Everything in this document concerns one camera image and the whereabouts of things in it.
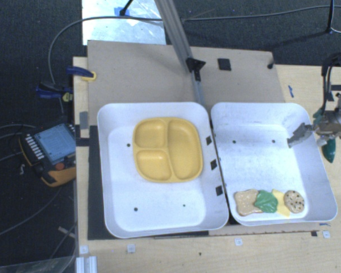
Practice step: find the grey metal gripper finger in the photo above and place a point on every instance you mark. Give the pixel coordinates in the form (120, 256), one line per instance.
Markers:
(299, 135)

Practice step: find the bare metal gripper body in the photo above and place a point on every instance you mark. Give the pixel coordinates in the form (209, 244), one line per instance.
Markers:
(334, 125)

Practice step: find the white plastic tray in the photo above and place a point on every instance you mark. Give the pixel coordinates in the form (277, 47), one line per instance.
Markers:
(258, 163)
(159, 209)

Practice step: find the tan chocolate chip biscuit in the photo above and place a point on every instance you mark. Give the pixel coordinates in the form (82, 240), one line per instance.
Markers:
(294, 201)

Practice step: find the green lettuce leaf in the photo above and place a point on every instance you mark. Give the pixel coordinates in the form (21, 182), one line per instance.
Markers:
(266, 201)

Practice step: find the yellow cheese slice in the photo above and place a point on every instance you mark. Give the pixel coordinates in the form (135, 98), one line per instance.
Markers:
(284, 210)

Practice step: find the tan bread slice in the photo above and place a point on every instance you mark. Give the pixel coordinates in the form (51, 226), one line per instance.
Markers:
(244, 202)

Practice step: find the yellow divided plate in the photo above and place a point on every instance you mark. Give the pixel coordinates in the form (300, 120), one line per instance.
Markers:
(184, 149)

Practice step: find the brown cardboard board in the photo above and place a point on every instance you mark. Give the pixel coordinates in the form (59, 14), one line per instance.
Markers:
(136, 72)

